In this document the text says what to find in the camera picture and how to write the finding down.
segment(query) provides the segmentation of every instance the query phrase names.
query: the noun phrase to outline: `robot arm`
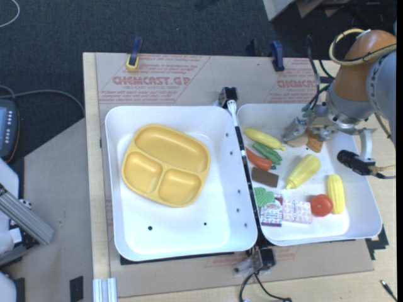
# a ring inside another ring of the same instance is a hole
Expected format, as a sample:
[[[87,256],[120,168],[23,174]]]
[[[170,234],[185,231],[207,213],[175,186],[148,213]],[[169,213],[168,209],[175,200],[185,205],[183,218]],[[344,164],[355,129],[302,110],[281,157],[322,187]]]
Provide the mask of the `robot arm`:
[[[358,33],[344,60],[334,54],[338,41]],[[338,35],[329,49],[330,58],[340,65],[330,85],[318,92],[303,109],[303,118],[295,118],[288,127],[285,142],[299,137],[307,128],[326,141],[339,131],[359,134],[361,156],[340,151],[338,160],[362,175],[384,177],[374,168],[370,158],[371,131],[356,129],[370,115],[383,116],[389,121],[390,138],[396,147],[396,37],[382,30],[352,29]],[[326,92],[326,102],[316,104],[319,94]]]

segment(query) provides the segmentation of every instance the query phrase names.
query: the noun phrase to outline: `black floor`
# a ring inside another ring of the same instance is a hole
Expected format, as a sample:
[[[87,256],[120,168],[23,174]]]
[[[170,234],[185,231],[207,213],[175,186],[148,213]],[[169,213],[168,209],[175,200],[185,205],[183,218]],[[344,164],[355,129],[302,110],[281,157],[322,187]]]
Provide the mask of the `black floor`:
[[[273,40],[285,57],[305,57],[305,38],[314,57],[327,59],[334,37],[351,27],[393,31],[397,0],[353,0],[327,17],[317,8],[302,19],[295,4],[272,22],[262,0],[0,0],[0,85],[16,94],[43,89],[66,92],[84,103],[82,53],[131,51],[144,38],[144,53],[245,55],[255,39],[268,55]],[[0,89],[0,95],[8,95]],[[21,135],[14,160],[35,150],[83,117],[60,94],[17,97]]]

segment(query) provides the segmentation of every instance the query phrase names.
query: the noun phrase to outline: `yellow plate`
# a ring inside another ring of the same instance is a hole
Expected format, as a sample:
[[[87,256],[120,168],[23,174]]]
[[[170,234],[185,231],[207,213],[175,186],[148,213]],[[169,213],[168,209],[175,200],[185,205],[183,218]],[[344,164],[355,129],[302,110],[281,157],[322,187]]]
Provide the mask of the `yellow plate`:
[[[172,207],[194,202],[203,189],[210,153],[199,140],[151,124],[134,135],[122,164],[125,184],[136,193]]]

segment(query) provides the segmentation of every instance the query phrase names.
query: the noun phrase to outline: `wooden table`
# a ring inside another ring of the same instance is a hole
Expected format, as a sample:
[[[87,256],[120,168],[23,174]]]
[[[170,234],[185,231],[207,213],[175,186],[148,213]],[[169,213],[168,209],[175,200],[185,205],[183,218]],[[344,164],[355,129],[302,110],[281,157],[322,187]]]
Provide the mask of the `wooden table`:
[[[337,65],[326,62],[328,71],[337,72]],[[98,85],[96,54],[83,54],[84,88],[86,102],[86,129],[89,164],[89,195],[91,202],[91,233],[93,248],[93,273],[95,279],[111,276],[106,233],[105,197],[103,187],[102,155],[99,147],[101,138],[98,108]],[[373,135],[373,157],[378,166],[395,164],[395,149],[386,139],[374,118],[365,123],[367,128],[376,127]],[[383,225],[389,240],[385,250],[375,252],[371,272],[342,274],[337,276],[313,277],[289,281],[271,282],[268,291],[277,296],[290,296],[293,301],[392,301],[380,284],[384,279],[397,294],[397,220],[395,179],[369,179],[380,210]],[[122,298],[120,301],[173,302],[173,301],[238,301],[239,286],[200,289],[178,293],[155,294]],[[258,284],[250,284],[244,298],[251,301],[270,301]]]

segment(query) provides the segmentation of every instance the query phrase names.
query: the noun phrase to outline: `white tray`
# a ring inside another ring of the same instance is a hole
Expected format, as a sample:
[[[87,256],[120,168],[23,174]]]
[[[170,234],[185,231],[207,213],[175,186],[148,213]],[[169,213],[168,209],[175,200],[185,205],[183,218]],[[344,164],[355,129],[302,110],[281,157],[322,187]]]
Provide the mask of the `white tray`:
[[[257,128],[281,139],[285,128],[294,117],[302,115],[303,106],[304,104],[246,104],[239,108],[237,118],[241,131],[245,128]],[[243,133],[242,137],[245,146],[253,150],[253,141]],[[326,180],[329,174],[337,173],[343,180],[346,209],[341,215],[314,216],[309,225],[286,221],[281,227],[262,225],[263,234],[271,243],[286,246],[370,238],[381,231],[382,221],[368,179],[338,162],[336,156],[340,150],[358,153],[352,136],[337,133],[332,140],[323,144],[319,154],[307,147],[287,146],[285,151],[279,150],[283,157],[281,165],[276,166],[277,170],[271,171],[279,175],[277,188],[270,189],[268,186],[253,181],[253,187],[263,186],[275,193],[282,194],[284,198],[310,201],[313,195],[326,193]],[[286,190],[287,175],[308,153],[318,156],[321,161],[320,170],[297,189]]]
[[[140,127],[166,125],[203,142],[210,170],[198,199],[172,208],[144,198],[124,183],[121,167]],[[115,245],[132,261],[240,252],[257,229],[239,144],[230,114],[216,106],[119,106],[105,119]]]

